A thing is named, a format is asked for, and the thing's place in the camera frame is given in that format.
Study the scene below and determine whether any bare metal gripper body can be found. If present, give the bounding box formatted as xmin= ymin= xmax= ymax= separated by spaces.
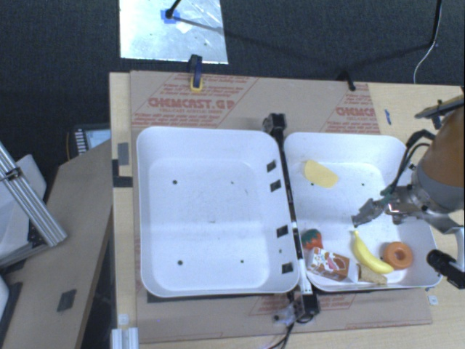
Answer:
xmin=381 ymin=185 xmax=461 ymax=234

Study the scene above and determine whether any white plastic tray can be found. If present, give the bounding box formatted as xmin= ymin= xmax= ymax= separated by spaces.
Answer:
xmin=283 ymin=132 xmax=444 ymax=293
xmin=136 ymin=125 xmax=301 ymax=299

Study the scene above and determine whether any yellow banana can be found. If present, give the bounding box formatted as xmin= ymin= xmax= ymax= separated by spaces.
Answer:
xmin=349 ymin=230 xmax=395 ymax=275

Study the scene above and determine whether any orange doughnut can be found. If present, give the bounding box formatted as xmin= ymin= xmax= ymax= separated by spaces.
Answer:
xmin=382 ymin=241 xmax=413 ymax=271

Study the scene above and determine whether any red toy strawberry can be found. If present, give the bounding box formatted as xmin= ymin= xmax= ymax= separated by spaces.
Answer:
xmin=301 ymin=228 xmax=323 ymax=250

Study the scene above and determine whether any brown and white carton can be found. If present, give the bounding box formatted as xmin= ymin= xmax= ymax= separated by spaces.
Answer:
xmin=306 ymin=246 xmax=361 ymax=284

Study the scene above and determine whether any tan toy bread piece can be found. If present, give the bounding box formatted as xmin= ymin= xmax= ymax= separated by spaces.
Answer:
xmin=357 ymin=263 xmax=389 ymax=286

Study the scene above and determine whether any yellow toy cheese slice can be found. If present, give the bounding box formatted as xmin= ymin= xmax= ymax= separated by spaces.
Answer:
xmin=303 ymin=159 xmax=339 ymax=189

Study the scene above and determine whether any brown cardboard board red print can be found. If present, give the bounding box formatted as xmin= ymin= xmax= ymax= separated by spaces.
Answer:
xmin=129 ymin=70 xmax=434 ymax=344

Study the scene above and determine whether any black cylinder on white bracket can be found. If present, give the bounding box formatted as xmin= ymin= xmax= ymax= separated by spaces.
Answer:
xmin=426 ymin=226 xmax=465 ymax=290

